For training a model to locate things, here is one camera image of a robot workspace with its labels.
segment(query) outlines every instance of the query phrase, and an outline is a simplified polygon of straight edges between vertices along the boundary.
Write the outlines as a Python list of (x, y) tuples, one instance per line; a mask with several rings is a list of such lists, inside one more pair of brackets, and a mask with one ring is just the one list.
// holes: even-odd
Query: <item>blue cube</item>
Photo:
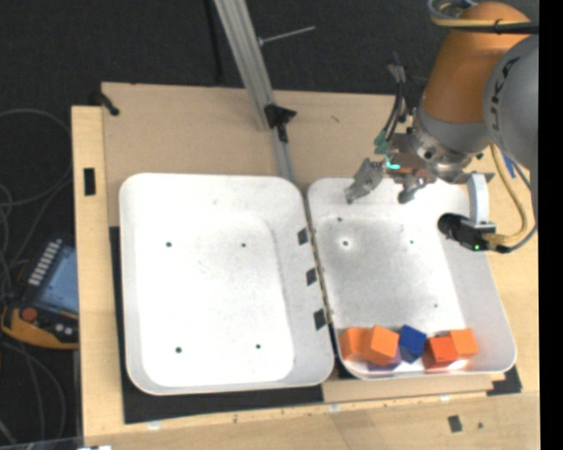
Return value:
[(401, 350), (401, 357), (405, 362), (412, 364), (423, 354), (427, 335), (420, 332), (417, 328), (403, 325), (398, 339), (398, 346)]

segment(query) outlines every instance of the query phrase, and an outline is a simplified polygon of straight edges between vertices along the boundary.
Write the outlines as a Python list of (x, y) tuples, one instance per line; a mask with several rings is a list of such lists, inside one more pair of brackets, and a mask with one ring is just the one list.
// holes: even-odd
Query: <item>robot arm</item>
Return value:
[[(475, 186), (482, 183), (477, 179), (471, 187), (472, 174), (465, 168), (489, 145), (495, 153), (496, 145), (530, 170), (538, 221), (538, 26), (519, 10), (496, 2), (429, 0), (428, 7), (434, 22), (451, 30), (413, 110), (412, 125), (406, 134), (394, 134), (396, 117), (391, 116), (392, 125), (375, 140), (375, 153), (383, 155), (382, 162), (363, 162), (345, 191), (346, 200), (351, 203), (366, 195), (385, 175), (403, 184), (401, 203), (437, 178), (468, 183), (473, 198)], [(396, 57), (389, 68), (400, 90), (404, 73)], [(402, 105), (395, 104), (393, 113), (400, 112)], [(439, 222), (439, 227), (455, 239), (461, 234), (471, 248), (485, 249), (479, 242), (489, 242), (492, 249), (504, 244), (504, 238), (491, 236), (485, 224), (465, 223), (469, 228), (459, 227), (458, 232), (454, 218)]]

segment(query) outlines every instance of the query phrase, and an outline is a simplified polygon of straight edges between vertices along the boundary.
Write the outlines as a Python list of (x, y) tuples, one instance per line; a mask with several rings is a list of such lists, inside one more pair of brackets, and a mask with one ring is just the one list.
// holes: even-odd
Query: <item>orange cube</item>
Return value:
[(422, 361), (426, 369), (444, 368), (457, 360), (459, 355), (450, 335), (430, 337), (425, 342)]
[(478, 353), (478, 343), (471, 328), (450, 330), (449, 336), (452, 338), (459, 359), (471, 358)]
[(366, 345), (370, 328), (350, 327), (340, 334), (340, 352), (344, 360), (364, 360), (363, 348)]
[(374, 325), (363, 349), (366, 360), (384, 367), (396, 356), (399, 334), (383, 326)]

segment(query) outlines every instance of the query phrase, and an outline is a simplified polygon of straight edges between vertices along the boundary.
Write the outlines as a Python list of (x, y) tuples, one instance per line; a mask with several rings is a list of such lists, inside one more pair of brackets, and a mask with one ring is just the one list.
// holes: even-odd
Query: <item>green light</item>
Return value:
[(385, 156), (386, 157), (386, 166), (391, 169), (391, 170), (399, 170), (401, 168), (401, 166), (398, 163), (392, 163), (390, 162), (390, 159), (388, 158), (388, 155)]

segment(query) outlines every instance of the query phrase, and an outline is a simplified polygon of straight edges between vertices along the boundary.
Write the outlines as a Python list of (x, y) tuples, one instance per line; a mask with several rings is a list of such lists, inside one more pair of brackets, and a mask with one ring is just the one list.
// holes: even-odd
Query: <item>cable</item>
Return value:
[(525, 186), (527, 187), (528, 190), (532, 189), (531, 184), (529, 183), (529, 180), (527, 179), (527, 177), (524, 175), (524, 172), (522, 172), (521, 167), (517, 164), (517, 162), (514, 162), (513, 160), (510, 161), (511, 165), (513, 166), (513, 168), (515, 169), (515, 171), (517, 172), (517, 174), (519, 175), (519, 177), (522, 179), (522, 181), (524, 182)]
[(468, 8), (477, 5), (473, 0), (428, 0), (427, 8), (430, 18), (438, 26), (466, 32), (485, 32), (496, 34), (537, 34), (540, 25), (529, 21), (505, 20), (469, 20), (462, 19), (461, 14)]
[(404, 121), (407, 112), (407, 105), (404, 101), (406, 73), (396, 52), (392, 53), (392, 61), (388, 64), (387, 68), (396, 82), (396, 94), (388, 120), (380, 130), (379, 135), (377, 135), (373, 141), (373, 144), (375, 145), (374, 152), (376, 155), (383, 155), (386, 153), (388, 143), (394, 136), (398, 123)]
[(492, 157), (495, 161), (495, 166), (496, 169), (498, 170), (498, 174), (500, 175), (500, 179), (503, 181), (503, 184), (505, 184), (507, 192), (509, 193), (511, 199), (513, 200), (513, 203), (515, 203), (515, 206), (517, 207), (517, 211), (519, 212), (519, 215), (522, 220), (522, 225), (519, 231), (517, 231), (512, 235), (504, 235), (500, 233), (485, 233), (482, 236), (482, 238), (486, 240), (492, 247), (496, 247), (499, 245), (504, 245), (508, 242), (512, 242), (514, 240), (519, 240), (525, 235), (525, 233), (527, 232), (527, 215), (525, 214), (525, 209), (523, 204), (520, 202), (519, 198), (517, 197), (517, 194), (515, 193), (515, 189), (510, 183), (505, 168), (500, 164), (500, 157), (498, 155), (498, 149), (496, 148), (496, 145), (492, 144), (490, 145), (490, 148), (492, 150)]
[[(33, 114), (33, 115), (38, 115), (38, 116), (41, 116), (41, 117), (48, 118), (49, 120), (52, 120), (63, 131), (65, 131), (65, 133), (67, 134), (69, 141), (70, 141), (70, 130), (69, 130), (68, 126), (62, 120), (60, 120), (58, 117), (52, 115), (51, 113), (44, 112), (43, 110), (35, 110), (35, 109), (7, 110), (5, 112), (0, 112), (0, 119), (6, 118), (6, 117), (11, 116), (11, 115), (19, 115), (19, 114)], [(15, 200), (15, 201), (11, 202), (10, 204), (12, 206), (25, 205), (27, 203), (36, 202), (37, 200), (40, 200), (40, 199), (46, 197), (51, 192), (55, 191), (62, 183), (64, 183), (69, 178), (69, 174), (71, 173), (71, 171), (72, 171), (72, 164), (70, 163), (67, 166), (67, 168), (65, 169), (64, 173), (58, 178), (56, 183), (53, 184), (51, 187), (41, 191), (40, 193), (38, 193), (36, 195), (33, 195), (32, 197)]]
[(29, 374), (31, 375), (31, 380), (34, 385), (34, 390), (36, 391), (36, 400), (38, 401), (38, 418), (39, 418), (39, 439), (46, 440), (46, 416), (44, 414), (44, 403), (41, 398), (41, 390), (39, 389), (38, 374), (36, 370), (31, 365), (31, 355), (27, 352), (25, 347), (21, 342), (19, 342), (19, 349), (25, 357), (25, 363), (29, 369)]
[(425, 79), (421, 79), (420, 77), (415, 77), (408, 72), (405, 72), (404, 74), (406, 75), (406, 78), (410, 80), (412, 83), (414, 83), (416, 86), (418, 86), (419, 88), (425, 88), (425, 83), (426, 83)]
[[(22, 354), (23, 356), (25, 356), (24, 351), (18, 349), (14, 345), (11, 345), (10, 343), (3, 341), (1, 345), (7, 349), (10, 349), (18, 354)], [(61, 407), (62, 412), (58, 426), (58, 432), (54, 438), (59, 439), (63, 436), (63, 433), (65, 431), (65, 424), (67, 423), (67, 399), (65, 398), (65, 392), (63, 391), (63, 387), (61, 386), (59, 381), (56, 379), (56, 377), (54, 377), (53, 373), (50, 370), (48, 370), (48, 368), (44, 364), (42, 364), (35, 356), (31, 355), (30, 353), (27, 353), (26, 355), (31, 360), (31, 362), (36, 364), (36, 366), (38, 366), (38, 368), (41, 369), (46, 374), (46, 376), (48, 376), (48, 378), (53, 382), (54, 387), (56, 389), (56, 393), (58, 394), (59, 405)]]
[(4, 424), (4, 422), (0, 419), (0, 431), (2, 434), (7, 438), (11, 445), (16, 445), (17, 439), (14, 437), (12, 432), (8, 429), (8, 427)]
[[(0, 119), (16, 115), (16, 114), (33, 114), (37, 116), (41, 116), (47, 118), (55, 122), (60, 129), (64, 130), (65, 134), (70, 139), (70, 131), (68, 126), (65, 125), (60, 119), (53, 116), (52, 114), (44, 111), (38, 111), (33, 109), (14, 109), (9, 110), (6, 112), (0, 113)], [(46, 213), (49, 205), (53, 202), (53, 199), (58, 195), (64, 188), (69, 188), (72, 183), (72, 164), (71, 162), (68, 163), (67, 168), (63, 171), (63, 173), (57, 178), (55, 183), (50, 185), (48, 188), (43, 189), (42, 191), (38, 192), (35, 195), (24, 197), (20, 199), (13, 199), (12, 194), (10, 193), (9, 189), (0, 183), (0, 306), (3, 305), (6, 298), (9, 297), (8, 289), (11, 286), (11, 273), (12, 271), (17, 268), (21, 263), (24, 261), (21, 260), (23, 253), (25, 252), (29, 242), (31, 241), (35, 231), (38, 228), (41, 219)], [(23, 237), (21, 243), (14, 251), (13, 256), (7, 259), (7, 250), (9, 247), (9, 240), (10, 240), (10, 229), (8, 225), (8, 219), (15, 207), (19, 207), (29, 203), (35, 203), (40, 200), (44, 200), (36, 214), (34, 220), (32, 221), (26, 235)], [(45, 366), (39, 362), (39, 360), (29, 354), (24, 346), (20, 344), (21, 348), (17, 349), (14, 346), (11, 346), (7, 343), (3, 342), (3, 346), (10, 348), (14, 352), (18, 352), (19, 354), (25, 357), (25, 362), (27, 364), (27, 368), (29, 370), (30, 378), (32, 379), (32, 383), (34, 386), (36, 398), (38, 401), (38, 418), (39, 418), (39, 425), (40, 425), (40, 438), (45, 440), (46, 437), (46, 415), (44, 412), (44, 402), (42, 401), (41, 390), (39, 387), (38, 375), (36, 367), (39, 367), (43, 370), (46, 375), (53, 381), (58, 397), (60, 399), (60, 406), (62, 408), (61, 412), (61, 421), (59, 422), (58, 427), (58, 435), (56, 438), (60, 438), (65, 430), (65, 424), (67, 422), (67, 402), (64, 396), (64, 392), (62, 387), (60, 386), (58, 380), (54, 377), (54, 375), (48, 370)]]
[(523, 247), (527, 242), (529, 242), (531, 240), (531, 238), (536, 233), (537, 228), (538, 227), (536, 227), (536, 225), (534, 225), (532, 230), (529, 231), (529, 233), (524, 237), (524, 239), (521, 242), (513, 245), (512, 247), (506, 247), (504, 245), (497, 245), (495, 250), (498, 253), (511, 253), (512, 251), (518, 250), (519, 248)]

